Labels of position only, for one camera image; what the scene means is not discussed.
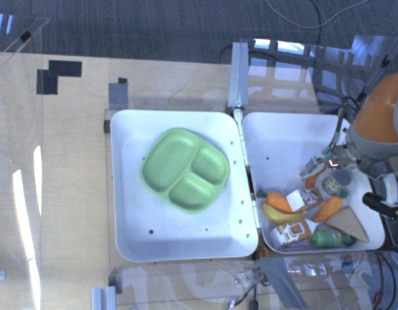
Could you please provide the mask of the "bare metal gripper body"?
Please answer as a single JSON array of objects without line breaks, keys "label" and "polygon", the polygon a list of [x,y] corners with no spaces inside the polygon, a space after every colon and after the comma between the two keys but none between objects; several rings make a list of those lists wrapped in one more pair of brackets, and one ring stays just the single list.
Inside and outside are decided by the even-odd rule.
[{"label": "bare metal gripper body", "polygon": [[325,157],[325,164],[331,169],[352,167],[359,163],[361,163],[361,155],[349,144],[333,146]]}]

